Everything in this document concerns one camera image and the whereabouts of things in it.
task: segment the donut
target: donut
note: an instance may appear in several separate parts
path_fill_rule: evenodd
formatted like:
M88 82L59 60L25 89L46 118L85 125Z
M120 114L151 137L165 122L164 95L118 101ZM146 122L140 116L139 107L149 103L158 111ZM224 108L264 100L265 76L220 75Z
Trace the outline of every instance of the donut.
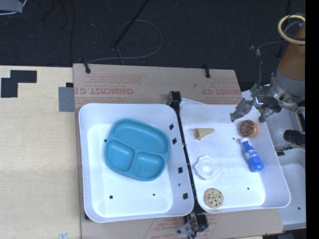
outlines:
M206 189L204 193L204 202L210 208L216 209L223 205L224 196L220 190L215 188Z
M239 133L243 137L253 137L257 134L258 126L252 120L244 120L239 124Z

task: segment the white tray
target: white tray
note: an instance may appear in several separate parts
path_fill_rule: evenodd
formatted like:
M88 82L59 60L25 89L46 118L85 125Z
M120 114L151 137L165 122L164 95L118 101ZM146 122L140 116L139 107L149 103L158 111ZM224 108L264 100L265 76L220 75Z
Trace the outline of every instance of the white tray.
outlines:
M290 202L290 192L273 147L266 123L259 123L259 112L252 110L244 117L231 122L230 113L235 105L185 105L180 117L194 177L199 205L209 213L281 208ZM251 172L243 155L243 146L238 124L253 120L259 127L256 136L250 139L257 150L264 169ZM196 127L212 127L215 132L198 140L194 136ZM205 180L194 169L198 158L208 155L219 164L219 172ZM224 195L223 205L217 209L204 202L204 191L216 188Z
M153 181L119 174L105 162L104 140L113 124L125 118L153 125L170 139L165 169ZM184 216L192 211L192 188L177 116L171 107L162 104L87 104L79 112L79 125L84 208L91 220L102 223Z

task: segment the chocolate donut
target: chocolate donut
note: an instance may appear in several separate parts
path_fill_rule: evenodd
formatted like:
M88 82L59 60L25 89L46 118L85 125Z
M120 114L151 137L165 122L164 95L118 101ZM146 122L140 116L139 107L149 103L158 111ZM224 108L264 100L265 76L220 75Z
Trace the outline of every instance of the chocolate donut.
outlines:
M257 134L258 126L252 120L244 120L239 125L239 133L243 137L253 137Z

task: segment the cookie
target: cookie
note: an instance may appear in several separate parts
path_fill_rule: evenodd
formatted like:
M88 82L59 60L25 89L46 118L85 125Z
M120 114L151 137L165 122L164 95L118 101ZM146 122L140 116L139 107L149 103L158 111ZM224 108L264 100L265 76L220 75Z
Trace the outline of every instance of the cookie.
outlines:
M205 204L208 205L210 208L216 209L223 205L224 196L220 192L220 190L209 188L205 190L204 201Z

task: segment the wooden surface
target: wooden surface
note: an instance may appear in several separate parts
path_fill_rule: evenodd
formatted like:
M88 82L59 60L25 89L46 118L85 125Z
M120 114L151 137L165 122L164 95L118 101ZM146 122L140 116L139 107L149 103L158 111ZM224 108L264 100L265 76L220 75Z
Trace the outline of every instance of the wooden surface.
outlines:
M0 98L0 238L81 238L74 113L59 112L58 87L72 68L36 70L37 83L19 83L18 98Z

